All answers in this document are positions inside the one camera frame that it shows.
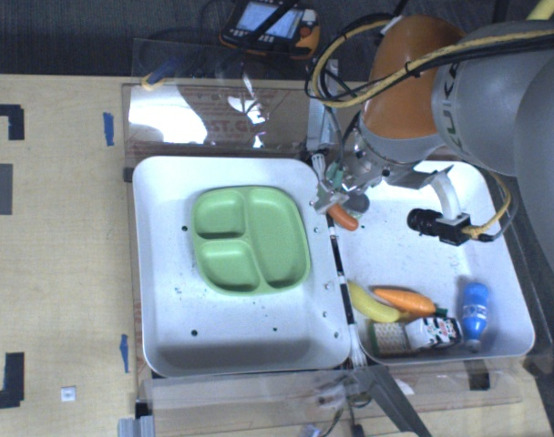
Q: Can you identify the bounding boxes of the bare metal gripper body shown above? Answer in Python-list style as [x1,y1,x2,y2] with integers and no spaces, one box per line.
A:
[338,145,391,198]

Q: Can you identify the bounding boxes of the orange sausage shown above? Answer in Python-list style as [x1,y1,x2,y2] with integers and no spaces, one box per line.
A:
[327,203,361,233]

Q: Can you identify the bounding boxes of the thin black and white rod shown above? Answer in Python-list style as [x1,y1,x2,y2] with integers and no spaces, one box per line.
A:
[326,214,367,369]

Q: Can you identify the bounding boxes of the white plastic tray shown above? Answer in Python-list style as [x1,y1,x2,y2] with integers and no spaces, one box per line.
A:
[338,159,537,366]
[131,155,354,379]

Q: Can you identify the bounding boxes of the green divided plate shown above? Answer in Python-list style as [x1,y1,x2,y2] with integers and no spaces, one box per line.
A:
[190,185,313,297]

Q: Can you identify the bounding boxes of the yellow banana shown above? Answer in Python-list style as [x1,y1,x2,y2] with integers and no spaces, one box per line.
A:
[347,280,413,324]

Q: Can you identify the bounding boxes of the orange carrot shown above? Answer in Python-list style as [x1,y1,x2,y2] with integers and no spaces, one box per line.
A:
[372,287,449,319]

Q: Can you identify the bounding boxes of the green and white packet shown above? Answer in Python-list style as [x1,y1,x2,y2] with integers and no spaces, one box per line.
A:
[366,320,413,359]

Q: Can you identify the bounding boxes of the white printed carton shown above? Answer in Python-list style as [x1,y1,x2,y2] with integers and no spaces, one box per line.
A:
[404,316,464,351]

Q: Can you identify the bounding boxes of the blue bottle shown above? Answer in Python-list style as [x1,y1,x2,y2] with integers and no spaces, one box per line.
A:
[460,281,490,354]

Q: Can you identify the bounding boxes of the black cylinder on white bracket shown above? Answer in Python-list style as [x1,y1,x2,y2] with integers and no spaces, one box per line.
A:
[406,170,472,248]

